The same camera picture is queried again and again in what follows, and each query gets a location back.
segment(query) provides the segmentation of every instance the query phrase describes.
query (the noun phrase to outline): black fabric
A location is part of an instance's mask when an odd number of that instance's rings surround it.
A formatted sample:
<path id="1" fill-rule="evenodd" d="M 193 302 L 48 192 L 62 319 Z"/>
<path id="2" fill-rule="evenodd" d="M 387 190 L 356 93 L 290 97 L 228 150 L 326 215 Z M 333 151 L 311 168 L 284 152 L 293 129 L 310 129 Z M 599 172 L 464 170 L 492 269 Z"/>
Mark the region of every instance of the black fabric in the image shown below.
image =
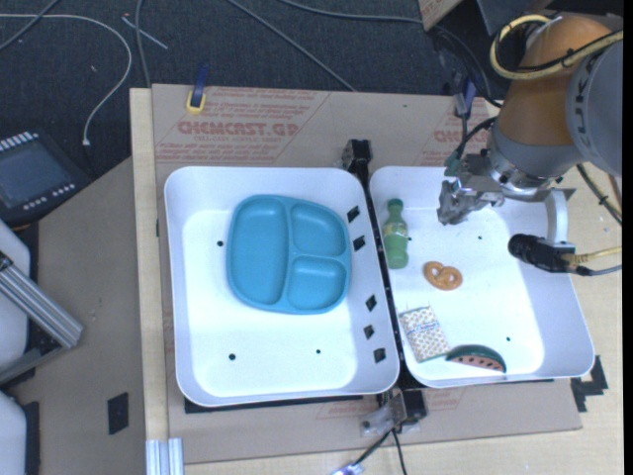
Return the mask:
<path id="1" fill-rule="evenodd" d="M 0 0 L 0 13 L 37 13 L 49 1 Z M 91 23 L 42 20 L 0 51 L 0 135 L 45 129 L 73 161 L 96 176 L 127 157 L 131 152 L 129 89 L 143 86 L 144 80 L 135 32 L 122 17 L 130 14 L 133 21 L 136 1 L 63 0 L 50 10 L 102 21 L 119 31 L 133 50 L 130 78 L 91 125 L 89 159 L 81 145 L 83 125 L 127 64 L 121 43 Z M 297 41 L 358 91 L 443 93 L 445 75 L 422 26 L 327 18 L 271 0 L 237 1 Z M 420 18 L 417 0 L 294 1 L 342 13 Z M 0 42 L 25 23 L 0 18 Z M 476 0 L 465 0 L 441 25 L 464 40 L 487 65 L 491 38 Z M 165 50 L 143 42 L 151 80 L 156 83 L 191 84 L 198 65 L 207 60 L 212 67 L 210 84 L 346 90 L 311 60 L 222 0 L 146 0 L 141 28 L 168 46 Z M 502 97 L 507 84 L 492 76 L 492 85 L 494 96 Z"/>

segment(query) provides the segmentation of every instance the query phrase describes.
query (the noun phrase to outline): bottle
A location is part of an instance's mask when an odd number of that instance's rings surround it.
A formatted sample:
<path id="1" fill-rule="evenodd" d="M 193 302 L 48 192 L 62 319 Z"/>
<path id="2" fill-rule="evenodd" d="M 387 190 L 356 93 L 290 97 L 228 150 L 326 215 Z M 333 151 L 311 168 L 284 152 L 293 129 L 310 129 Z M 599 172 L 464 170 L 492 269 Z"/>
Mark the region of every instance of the bottle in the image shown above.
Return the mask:
<path id="1" fill-rule="evenodd" d="M 389 217 L 383 225 L 383 246 L 390 269 L 402 269 L 408 263 L 408 229 L 403 220 L 403 207 L 401 199 L 391 199 L 387 203 Z"/>

